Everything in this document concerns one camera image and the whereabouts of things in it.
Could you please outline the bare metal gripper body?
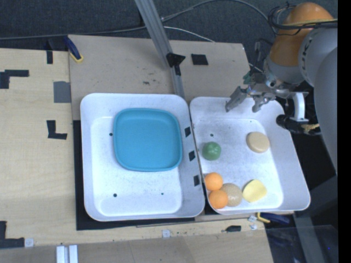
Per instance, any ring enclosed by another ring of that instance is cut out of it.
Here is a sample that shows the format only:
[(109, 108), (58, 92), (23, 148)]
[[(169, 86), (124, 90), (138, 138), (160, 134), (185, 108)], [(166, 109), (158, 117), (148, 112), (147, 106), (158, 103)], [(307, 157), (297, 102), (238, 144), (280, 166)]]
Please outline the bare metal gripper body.
[(250, 96), (288, 97), (292, 92), (291, 85), (277, 79), (273, 75), (253, 73), (246, 76), (246, 92)]

